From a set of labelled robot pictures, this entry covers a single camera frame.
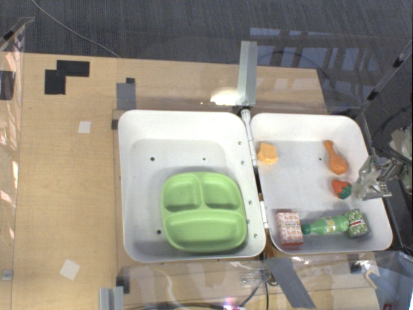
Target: gray tape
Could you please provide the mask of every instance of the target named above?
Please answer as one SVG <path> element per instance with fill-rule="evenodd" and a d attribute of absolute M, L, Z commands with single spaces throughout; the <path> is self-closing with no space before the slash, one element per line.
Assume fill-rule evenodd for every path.
<path fill-rule="evenodd" d="M 292 307 L 316 308 L 289 258 L 269 258 L 265 260 L 265 264 L 277 280 Z"/>
<path fill-rule="evenodd" d="M 116 106 L 118 110 L 136 109 L 135 89 L 135 84 L 116 84 Z"/>

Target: white tape square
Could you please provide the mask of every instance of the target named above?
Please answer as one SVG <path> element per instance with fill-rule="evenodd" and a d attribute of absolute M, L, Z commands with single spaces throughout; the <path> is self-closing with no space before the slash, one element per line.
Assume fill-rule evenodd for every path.
<path fill-rule="evenodd" d="M 80 269 L 79 264 L 76 264 L 75 262 L 71 260 L 66 260 L 60 270 L 60 274 L 73 281 L 79 269 Z"/>
<path fill-rule="evenodd" d="M 91 121 L 81 121 L 79 124 L 78 133 L 90 133 Z"/>

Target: strawberry toy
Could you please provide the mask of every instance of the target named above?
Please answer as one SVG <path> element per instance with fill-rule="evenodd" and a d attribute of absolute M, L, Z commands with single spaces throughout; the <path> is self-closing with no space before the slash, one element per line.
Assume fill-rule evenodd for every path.
<path fill-rule="evenodd" d="M 334 192 L 339 199 L 344 200 L 351 194 L 352 186 L 347 181 L 333 180 L 331 186 L 333 186 Z"/>

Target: small carton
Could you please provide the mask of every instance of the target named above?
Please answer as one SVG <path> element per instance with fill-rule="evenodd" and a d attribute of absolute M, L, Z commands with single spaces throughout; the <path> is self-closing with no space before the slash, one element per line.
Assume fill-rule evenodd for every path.
<path fill-rule="evenodd" d="M 276 220 L 281 245 L 303 244 L 303 233 L 297 212 L 279 212 L 276 214 Z"/>

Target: table surface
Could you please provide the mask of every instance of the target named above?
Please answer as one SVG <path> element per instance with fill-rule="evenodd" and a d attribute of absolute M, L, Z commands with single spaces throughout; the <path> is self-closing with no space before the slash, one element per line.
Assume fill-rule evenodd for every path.
<path fill-rule="evenodd" d="M 111 129 L 116 83 L 135 78 L 141 107 L 208 109 L 211 105 L 202 103 L 208 103 L 214 91 L 236 88 L 238 67 L 42 54 L 25 54 L 24 59 L 12 309 L 97 309 L 99 288 L 113 287 L 122 267 Z M 89 61 L 90 76 L 67 77 L 66 95 L 45 95 L 45 70 L 56 69 L 58 59 Z M 281 102 L 285 107 L 289 107 L 287 103 L 310 106 L 311 112 L 325 112 L 315 70 L 259 67 L 257 77 L 257 101 L 267 106 L 271 102 Z M 171 97 L 180 100 L 163 99 Z M 78 133 L 81 121 L 91 122 L 90 133 Z M 348 274 L 346 256 L 337 258 L 335 266 L 322 266 L 321 271 L 307 269 L 306 284 L 318 308 L 347 304 L 349 309 L 370 309 L 376 305 L 376 295 L 363 277 L 355 284 L 354 275 Z M 67 259 L 79 265 L 74 280 L 60 274 Z M 230 273 L 223 276 L 227 263 L 216 264 L 220 271 L 211 269 L 208 263 L 199 265 L 204 272 L 203 284 L 215 288 L 195 294 L 198 297 L 210 297 L 231 277 Z M 134 269 L 152 272 L 138 263 L 134 263 Z M 185 296 L 190 291 L 180 290 L 179 286 L 188 282 L 182 275 L 177 278 L 177 270 L 179 266 L 170 273 L 175 296 L 193 298 Z M 239 280 L 238 271 L 233 275 Z M 156 279 L 151 274 L 142 275 L 136 302 L 143 300 L 145 282 L 151 281 L 156 289 L 167 284 L 165 276 Z M 242 292 L 239 295 L 249 293 L 248 289 L 237 289 Z M 290 309 L 279 287 L 271 287 L 270 293 L 272 304 Z M 250 301 L 248 309 L 264 308 L 262 294 Z"/>

